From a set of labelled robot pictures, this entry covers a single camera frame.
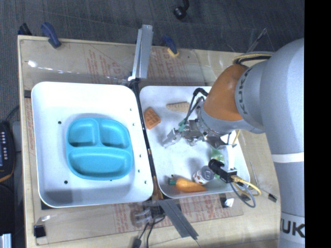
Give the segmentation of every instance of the can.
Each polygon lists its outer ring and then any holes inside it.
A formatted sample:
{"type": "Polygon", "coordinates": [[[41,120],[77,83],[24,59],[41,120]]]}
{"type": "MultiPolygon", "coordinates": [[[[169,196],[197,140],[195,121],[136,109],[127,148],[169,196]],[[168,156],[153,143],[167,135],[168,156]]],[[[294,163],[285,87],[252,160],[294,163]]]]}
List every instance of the can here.
{"type": "Polygon", "coordinates": [[[208,167],[203,166],[200,170],[192,175],[192,181],[198,184],[207,184],[215,177],[215,173],[208,167]]]}

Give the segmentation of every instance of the toy carrot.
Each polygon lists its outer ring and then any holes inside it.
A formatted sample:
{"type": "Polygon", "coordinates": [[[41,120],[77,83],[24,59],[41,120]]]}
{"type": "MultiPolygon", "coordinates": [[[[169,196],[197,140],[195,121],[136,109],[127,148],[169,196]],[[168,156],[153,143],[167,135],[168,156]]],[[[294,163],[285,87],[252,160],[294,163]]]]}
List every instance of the toy carrot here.
{"type": "Polygon", "coordinates": [[[207,190],[207,188],[203,187],[202,185],[185,178],[178,178],[177,180],[169,178],[168,184],[175,185],[179,190],[184,192],[200,192],[207,190]]]}

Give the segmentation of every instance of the kuka logo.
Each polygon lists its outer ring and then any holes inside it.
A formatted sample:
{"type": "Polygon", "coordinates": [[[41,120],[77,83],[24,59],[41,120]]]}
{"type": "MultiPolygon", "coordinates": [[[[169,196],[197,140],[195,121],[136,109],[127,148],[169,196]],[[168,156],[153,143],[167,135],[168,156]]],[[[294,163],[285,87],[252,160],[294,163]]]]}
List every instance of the kuka logo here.
{"type": "Polygon", "coordinates": [[[293,236],[300,236],[305,238],[305,233],[302,231],[305,230],[305,224],[301,223],[300,225],[296,225],[296,222],[286,221],[284,219],[280,219],[280,231],[285,234],[293,235],[293,236]]]}

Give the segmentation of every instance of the wooden table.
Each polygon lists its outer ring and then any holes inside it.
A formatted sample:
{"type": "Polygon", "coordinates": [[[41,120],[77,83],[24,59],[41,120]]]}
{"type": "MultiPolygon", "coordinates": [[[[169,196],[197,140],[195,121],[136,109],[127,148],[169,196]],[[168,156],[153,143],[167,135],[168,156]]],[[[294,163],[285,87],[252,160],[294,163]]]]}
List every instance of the wooden table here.
{"type": "MultiPolygon", "coordinates": [[[[29,98],[31,89],[42,81],[119,84],[132,68],[136,47],[132,44],[69,39],[61,39],[61,42],[61,48],[54,49],[45,37],[18,36],[26,247],[131,247],[133,239],[142,231],[119,229],[120,233],[106,234],[105,227],[111,225],[105,225],[102,219],[98,219],[104,207],[43,209],[38,196],[29,98]],[[93,228],[92,233],[82,230],[86,230],[86,227],[79,227],[84,218],[86,222],[86,217],[90,218],[88,221],[93,228]],[[46,223],[47,235],[36,238],[34,226],[43,223],[46,223]],[[68,224],[71,225],[71,232],[66,230],[68,224]]],[[[179,52],[179,57],[175,59],[167,54],[167,48],[152,47],[148,74],[154,84],[171,84],[175,81],[183,85],[204,83],[211,86],[217,76],[232,64],[233,57],[239,55],[189,49],[179,49],[179,52]]],[[[262,196],[256,199],[257,207],[249,208],[235,198],[235,215],[215,217],[214,214],[211,220],[192,223],[199,234],[199,244],[192,238],[181,238],[174,226],[164,224],[153,229],[150,246],[277,247],[279,188],[266,137],[264,134],[242,131],[238,141],[251,182],[262,190],[262,196]],[[271,201],[269,194],[278,197],[278,201],[271,201]]]]}

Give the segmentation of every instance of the cable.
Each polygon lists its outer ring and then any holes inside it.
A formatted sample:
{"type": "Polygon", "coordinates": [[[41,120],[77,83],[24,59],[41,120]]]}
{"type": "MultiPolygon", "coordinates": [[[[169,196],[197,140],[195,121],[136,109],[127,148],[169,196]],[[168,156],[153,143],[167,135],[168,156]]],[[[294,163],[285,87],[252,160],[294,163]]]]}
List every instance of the cable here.
{"type": "Polygon", "coordinates": [[[192,100],[191,100],[190,107],[189,107],[189,109],[188,109],[187,115],[186,115],[186,117],[185,117],[185,118],[179,123],[179,126],[181,126],[180,131],[182,131],[182,130],[184,129],[184,126],[185,126],[185,124],[186,124],[186,122],[187,122],[189,116],[192,114],[192,112],[194,111],[194,109],[197,107],[199,101],[200,101],[201,99],[204,100],[204,97],[200,97],[200,98],[196,101],[194,107],[192,107],[193,102],[194,102],[194,99],[195,99],[195,97],[197,96],[198,93],[202,93],[204,96],[208,96],[208,93],[207,93],[203,88],[200,88],[200,87],[199,87],[199,88],[197,88],[196,90],[194,90],[194,92],[193,92],[193,97],[192,97],[192,100]]]}
{"type": "Polygon", "coordinates": [[[1,188],[4,188],[5,190],[7,190],[10,194],[14,194],[14,192],[13,192],[13,190],[12,189],[10,189],[8,186],[6,186],[5,184],[2,184],[2,183],[0,183],[0,187],[1,188]]]}
{"type": "Polygon", "coordinates": [[[146,223],[146,225],[145,225],[145,227],[143,229],[143,232],[141,233],[140,237],[138,238],[139,240],[141,239],[141,237],[143,237],[144,232],[146,231],[148,225],[149,225],[149,222],[146,223]]]}
{"type": "MultiPolygon", "coordinates": [[[[250,186],[251,188],[255,189],[258,193],[257,194],[253,194],[253,196],[261,196],[261,190],[256,187],[255,185],[253,185],[252,183],[244,180],[243,178],[239,177],[239,176],[236,176],[236,175],[233,175],[231,176],[231,179],[233,182],[236,182],[236,183],[242,183],[242,184],[246,184],[248,186],[250,186]]],[[[236,184],[235,184],[236,188],[241,191],[243,194],[245,194],[246,196],[250,196],[250,194],[247,194],[245,191],[241,190],[236,184]]]]}
{"type": "Polygon", "coordinates": [[[14,107],[14,108],[9,112],[8,116],[6,117],[6,119],[3,120],[3,121],[7,121],[7,120],[10,118],[11,114],[13,114],[13,113],[14,113],[16,110],[18,110],[19,108],[20,108],[19,105],[17,105],[16,107],[14,107]]]}
{"type": "Polygon", "coordinates": [[[234,57],[232,59],[232,64],[241,64],[248,60],[270,59],[272,55],[273,53],[271,52],[252,52],[249,54],[242,54],[240,56],[234,57]]]}
{"type": "Polygon", "coordinates": [[[202,248],[201,245],[200,245],[200,243],[198,243],[198,240],[197,239],[194,239],[194,240],[197,243],[197,245],[199,246],[199,248],[202,248]]]}
{"type": "Polygon", "coordinates": [[[163,221],[165,218],[166,218],[166,216],[163,215],[163,217],[158,222],[155,222],[155,219],[153,219],[153,223],[152,223],[151,228],[150,228],[150,230],[148,232],[148,235],[147,235],[146,248],[148,248],[148,239],[149,239],[149,236],[151,235],[151,232],[152,232],[152,229],[153,229],[154,225],[158,224],[161,221],[163,221]]]}
{"type": "Polygon", "coordinates": [[[252,194],[252,192],[250,192],[250,190],[248,189],[248,187],[245,185],[245,184],[243,184],[243,187],[245,188],[245,190],[250,194],[250,197],[251,197],[251,200],[253,201],[253,205],[251,205],[251,204],[249,204],[242,196],[240,196],[239,194],[238,194],[238,192],[235,190],[235,188],[234,188],[234,186],[233,186],[233,184],[235,184],[235,183],[230,183],[230,186],[232,187],[232,189],[233,189],[233,191],[234,191],[234,193],[236,193],[236,195],[248,206],[248,207],[251,207],[251,208],[255,208],[256,206],[257,206],[257,204],[256,204],[256,202],[255,202],[255,198],[254,198],[254,196],[253,196],[253,194],[252,194]]]}
{"type": "Polygon", "coordinates": [[[229,144],[229,143],[230,143],[230,134],[231,134],[231,133],[229,133],[229,134],[228,134],[228,140],[227,140],[227,144],[229,144]]]}
{"type": "Polygon", "coordinates": [[[238,137],[239,137],[239,134],[240,134],[240,130],[237,130],[237,134],[236,134],[236,137],[234,138],[234,140],[233,140],[233,143],[232,143],[232,144],[235,144],[235,143],[236,143],[236,141],[237,141],[237,139],[238,139],[238,137]]]}

